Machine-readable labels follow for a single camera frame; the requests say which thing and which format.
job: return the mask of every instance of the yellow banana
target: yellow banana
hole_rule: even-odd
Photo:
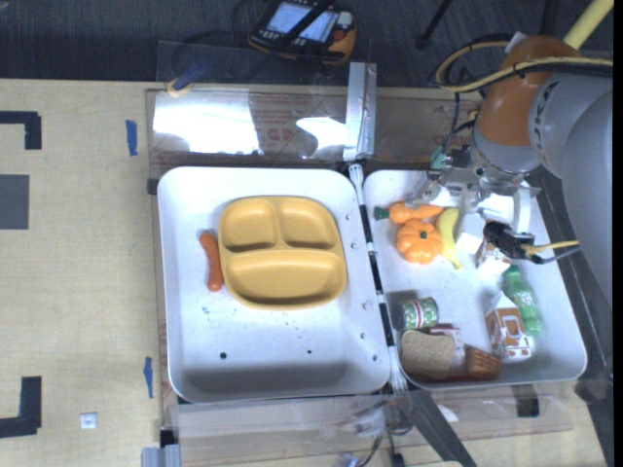
[[[460,260],[455,243],[455,224],[458,220],[458,208],[448,207],[437,218],[435,229],[441,234],[441,254],[449,259],[456,269],[460,269]]]

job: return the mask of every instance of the yellow divided plate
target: yellow divided plate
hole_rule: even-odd
[[[340,296],[347,284],[335,220],[310,198],[235,200],[221,215],[218,243],[225,284],[246,305],[323,305]]]

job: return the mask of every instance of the tin can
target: tin can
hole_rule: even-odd
[[[427,329],[437,325],[439,310],[432,298],[406,300],[394,306],[391,318],[397,330]]]

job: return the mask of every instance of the wooden table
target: wooden table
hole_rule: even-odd
[[[0,111],[36,111],[43,130],[42,149],[24,150],[23,126],[0,125],[0,174],[29,175],[27,230],[0,230],[0,418],[18,415],[22,377],[43,382],[41,427],[36,435],[0,439],[2,465],[127,467],[159,443],[145,93],[161,87],[0,81]],[[136,123],[136,155],[127,122]],[[571,430],[465,445],[479,465],[604,465],[590,415],[573,393],[568,409]],[[96,427],[81,427],[83,413],[96,413]],[[440,462],[429,446],[401,451],[411,465]],[[245,465],[331,466],[335,459]],[[388,465],[386,455],[369,465]]]

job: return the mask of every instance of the plastic bottle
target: plastic bottle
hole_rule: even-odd
[[[511,265],[502,275],[502,291],[522,315],[524,328],[528,336],[537,336],[541,332],[538,308],[534,302],[534,291],[524,280],[519,267]]]

